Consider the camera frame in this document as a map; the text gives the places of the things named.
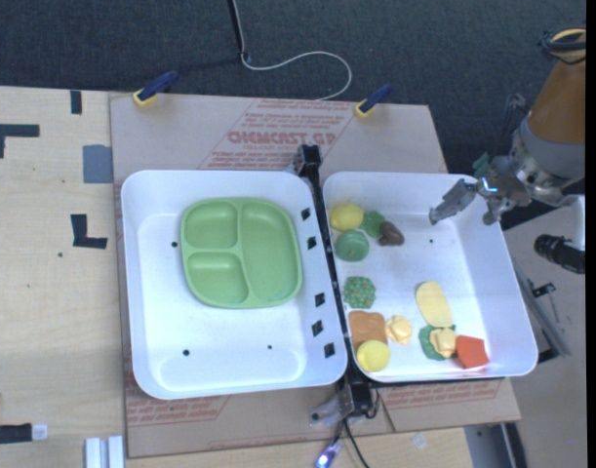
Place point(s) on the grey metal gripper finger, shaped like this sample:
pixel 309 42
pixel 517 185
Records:
pixel 492 211
pixel 451 203

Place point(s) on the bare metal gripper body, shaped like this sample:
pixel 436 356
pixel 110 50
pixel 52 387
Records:
pixel 522 183

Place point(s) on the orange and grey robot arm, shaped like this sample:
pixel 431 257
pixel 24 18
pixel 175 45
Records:
pixel 561 110

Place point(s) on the white plastic tray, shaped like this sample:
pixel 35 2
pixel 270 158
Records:
pixel 473 261
pixel 229 349

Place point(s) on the brown toy mushroom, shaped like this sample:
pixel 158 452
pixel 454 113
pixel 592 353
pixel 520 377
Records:
pixel 391 234

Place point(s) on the small green lettuce leaf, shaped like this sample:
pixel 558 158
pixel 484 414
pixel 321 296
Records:
pixel 372 222

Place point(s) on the yellow oval slice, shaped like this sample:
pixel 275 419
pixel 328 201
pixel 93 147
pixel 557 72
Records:
pixel 433 304

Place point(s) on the yellow lemon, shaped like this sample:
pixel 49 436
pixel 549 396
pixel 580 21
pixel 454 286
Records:
pixel 346 216

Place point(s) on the green apple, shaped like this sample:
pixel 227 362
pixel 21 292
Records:
pixel 352 245

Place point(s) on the thin black rod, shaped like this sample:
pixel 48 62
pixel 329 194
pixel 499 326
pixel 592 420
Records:
pixel 331 261

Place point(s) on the pale yellow crumpled piece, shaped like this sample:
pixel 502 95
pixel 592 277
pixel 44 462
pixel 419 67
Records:
pixel 399 329

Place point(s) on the yellow lumpy piece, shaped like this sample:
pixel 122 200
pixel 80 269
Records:
pixel 444 341

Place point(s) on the orange red wedge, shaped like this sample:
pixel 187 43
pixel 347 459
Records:
pixel 471 352

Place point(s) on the large green lettuce leaf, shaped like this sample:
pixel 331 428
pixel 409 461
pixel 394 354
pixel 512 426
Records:
pixel 425 345

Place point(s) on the brown bread slice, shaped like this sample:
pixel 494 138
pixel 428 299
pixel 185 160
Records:
pixel 366 325

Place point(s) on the yellow round ball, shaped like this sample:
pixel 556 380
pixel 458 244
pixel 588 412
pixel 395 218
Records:
pixel 373 356

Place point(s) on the green divided plate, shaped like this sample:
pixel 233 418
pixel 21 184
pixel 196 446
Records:
pixel 268 246

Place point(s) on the brown cardboard board red print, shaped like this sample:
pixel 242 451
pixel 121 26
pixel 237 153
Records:
pixel 180 129

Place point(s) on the black cylinder on white bracket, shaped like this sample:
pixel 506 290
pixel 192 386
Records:
pixel 558 252

